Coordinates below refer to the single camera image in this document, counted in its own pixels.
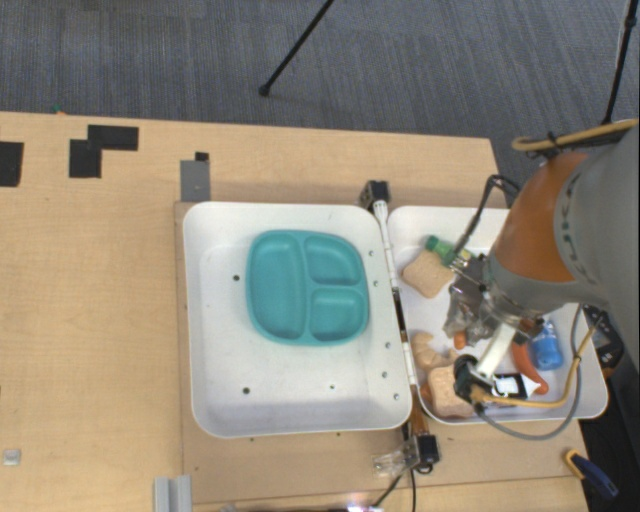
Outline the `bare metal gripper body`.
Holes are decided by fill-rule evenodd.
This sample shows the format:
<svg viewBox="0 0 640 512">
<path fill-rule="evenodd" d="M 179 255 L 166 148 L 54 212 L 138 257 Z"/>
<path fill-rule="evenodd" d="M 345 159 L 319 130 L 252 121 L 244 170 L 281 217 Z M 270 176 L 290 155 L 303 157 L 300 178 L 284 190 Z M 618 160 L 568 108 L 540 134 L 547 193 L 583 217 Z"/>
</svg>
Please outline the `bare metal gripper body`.
<svg viewBox="0 0 640 512">
<path fill-rule="evenodd" d="M 494 317 L 494 333 L 501 325 L 508 325 L 522 334 L 538 334 L 544 319 L 536 311 L 526 309 L 508 297 L 496 283 L 485 255 L 468 260 L 457 259 L 453 270 L 455 279 L 449 286 L 449 298 L 458 294 L 468 312 L 487 307 Z"/>
</svg>

